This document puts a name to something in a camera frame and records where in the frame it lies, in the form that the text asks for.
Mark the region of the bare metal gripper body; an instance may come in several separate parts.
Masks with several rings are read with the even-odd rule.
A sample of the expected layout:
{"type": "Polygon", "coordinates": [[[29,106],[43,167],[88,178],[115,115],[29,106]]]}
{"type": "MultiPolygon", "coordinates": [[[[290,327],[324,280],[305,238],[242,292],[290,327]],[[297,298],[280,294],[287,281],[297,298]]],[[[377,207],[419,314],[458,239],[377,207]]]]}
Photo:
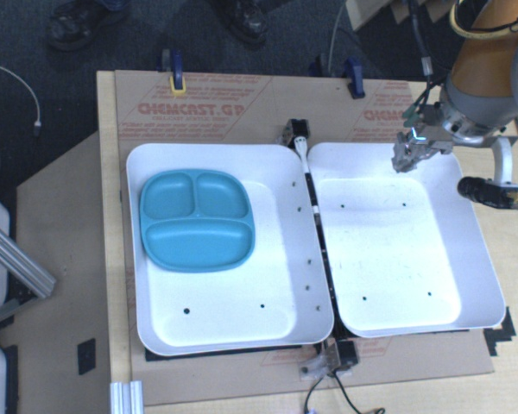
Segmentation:
{"type": "Polygon", "coordinates": [[[397,135],[396,157],[449,154],[454,146],[479,147],[496,131],[454,110],[412,110],[403,115],[405,132],[397,135]]]}

